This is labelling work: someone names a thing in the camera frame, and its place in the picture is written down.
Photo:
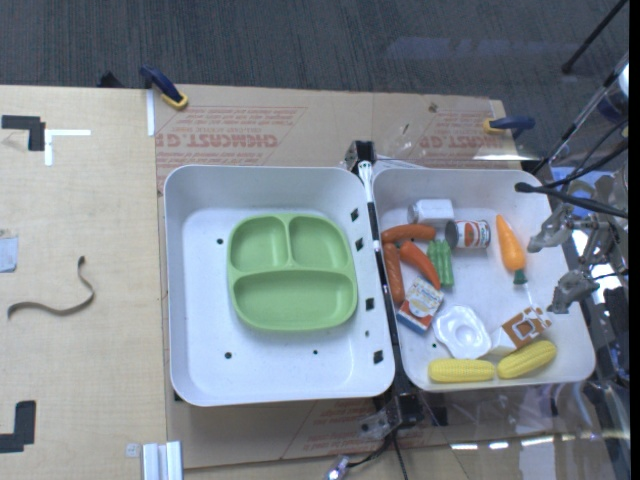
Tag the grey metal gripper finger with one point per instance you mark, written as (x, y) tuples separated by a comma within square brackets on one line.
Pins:
[(552, 228), (572, 285)]

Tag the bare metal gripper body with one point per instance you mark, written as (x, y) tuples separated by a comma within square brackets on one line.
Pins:
[(602, 248)]

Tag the orange carrot with green top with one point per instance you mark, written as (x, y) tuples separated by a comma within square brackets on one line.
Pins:
[(511, 248)]

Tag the brown and white carton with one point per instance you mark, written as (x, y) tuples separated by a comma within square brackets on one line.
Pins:
[(525, 329)]

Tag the white plastic tray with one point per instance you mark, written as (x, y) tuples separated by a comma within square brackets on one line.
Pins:
[(550, 348), (280, 368)]

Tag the red and white can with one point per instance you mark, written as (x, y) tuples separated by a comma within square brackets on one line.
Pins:
[(472, 234)]

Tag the yellow corn cob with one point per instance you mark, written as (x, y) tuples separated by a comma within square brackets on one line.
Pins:
[(461, 370), (527, 359)]

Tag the green asparagus bundle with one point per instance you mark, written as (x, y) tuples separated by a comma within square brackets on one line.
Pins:
[(442, 265)]

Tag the small white bottle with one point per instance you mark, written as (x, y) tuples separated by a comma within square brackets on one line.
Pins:
[(434, 211)]

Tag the white fried egg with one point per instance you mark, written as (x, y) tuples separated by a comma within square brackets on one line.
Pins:
[(462, 333)]

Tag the orange sausage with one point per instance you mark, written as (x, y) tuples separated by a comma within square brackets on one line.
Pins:
[(421, 263), (407, 233), (394, 273)]

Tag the white orange and blue packet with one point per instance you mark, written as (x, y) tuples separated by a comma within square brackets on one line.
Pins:
[(420, 304)]

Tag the thin black and white rod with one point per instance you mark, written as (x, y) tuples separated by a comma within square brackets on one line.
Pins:
[(370, 208)]

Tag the brown cardboard board red print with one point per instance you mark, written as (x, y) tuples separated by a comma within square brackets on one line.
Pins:
[(320, 118)]

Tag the green divided plate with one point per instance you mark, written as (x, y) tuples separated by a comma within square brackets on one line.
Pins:
[(292, 295)]

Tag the brown curved strip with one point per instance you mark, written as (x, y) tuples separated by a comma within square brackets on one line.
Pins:
[(60, 310)]

